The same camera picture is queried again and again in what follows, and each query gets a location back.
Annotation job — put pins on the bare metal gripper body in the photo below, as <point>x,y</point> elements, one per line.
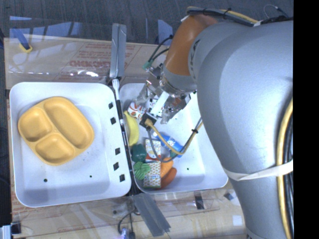
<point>175,101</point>

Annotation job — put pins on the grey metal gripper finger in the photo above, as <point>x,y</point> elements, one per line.
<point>167,115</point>
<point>142,96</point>

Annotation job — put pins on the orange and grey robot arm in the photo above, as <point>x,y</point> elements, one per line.
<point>244,108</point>

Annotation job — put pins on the white can with red print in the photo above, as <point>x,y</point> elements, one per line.
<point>135,111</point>

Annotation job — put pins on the blue and white bottle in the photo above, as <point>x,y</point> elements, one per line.
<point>174,143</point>

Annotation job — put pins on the yellow banana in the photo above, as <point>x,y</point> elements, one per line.
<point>132,131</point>

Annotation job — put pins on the orange and white carton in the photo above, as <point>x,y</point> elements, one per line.
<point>152,148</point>

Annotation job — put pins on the dark green pepper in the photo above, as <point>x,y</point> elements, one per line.
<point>138,153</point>

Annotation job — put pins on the orange carrot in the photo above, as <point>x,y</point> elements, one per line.
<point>165,167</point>

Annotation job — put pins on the white plastic tray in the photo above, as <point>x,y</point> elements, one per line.
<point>74,183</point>
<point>199,158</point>

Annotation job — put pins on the light green broccoli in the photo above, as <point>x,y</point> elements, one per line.
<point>141,170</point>

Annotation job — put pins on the green and orange patterned carton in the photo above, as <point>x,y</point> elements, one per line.
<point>152,174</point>

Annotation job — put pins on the orange-red sausage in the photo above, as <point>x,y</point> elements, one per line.
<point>170,177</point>

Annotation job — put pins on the brown cardboard board red print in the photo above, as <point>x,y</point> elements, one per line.
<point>74,56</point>

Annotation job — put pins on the yellow divided plate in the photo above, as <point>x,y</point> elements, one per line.
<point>59,126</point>

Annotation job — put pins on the black cylinder on white bracket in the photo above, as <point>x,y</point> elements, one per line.
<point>149,119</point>

